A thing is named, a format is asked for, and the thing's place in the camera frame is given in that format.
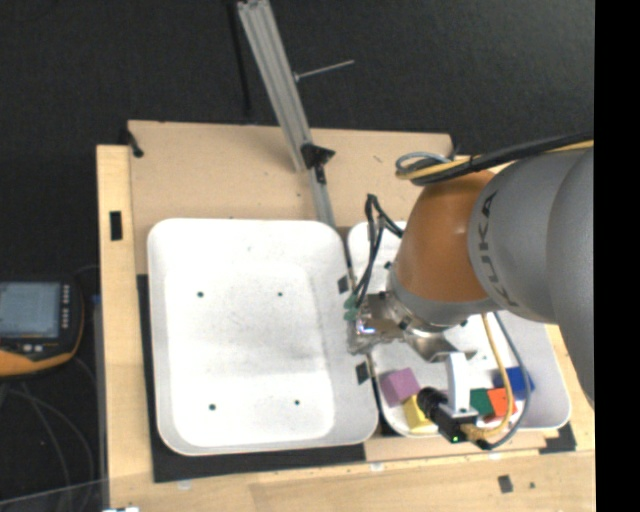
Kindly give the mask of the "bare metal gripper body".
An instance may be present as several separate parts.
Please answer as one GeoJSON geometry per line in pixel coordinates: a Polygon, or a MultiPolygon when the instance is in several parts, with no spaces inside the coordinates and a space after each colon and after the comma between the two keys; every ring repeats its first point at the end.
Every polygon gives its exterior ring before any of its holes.
{"type": "Polygon", "coordinates": [[[404,342],[427,362],[443,362],[453,352],[463,353],[467,360],[476,356],[475,349],[459,348],[446,338],[450,326],[426,322],[390,291],[365,298],[351,294],[347,299],[347,322],[353,328],[348,341],[352,354],[370,353],[381,344],[404,342]]]}

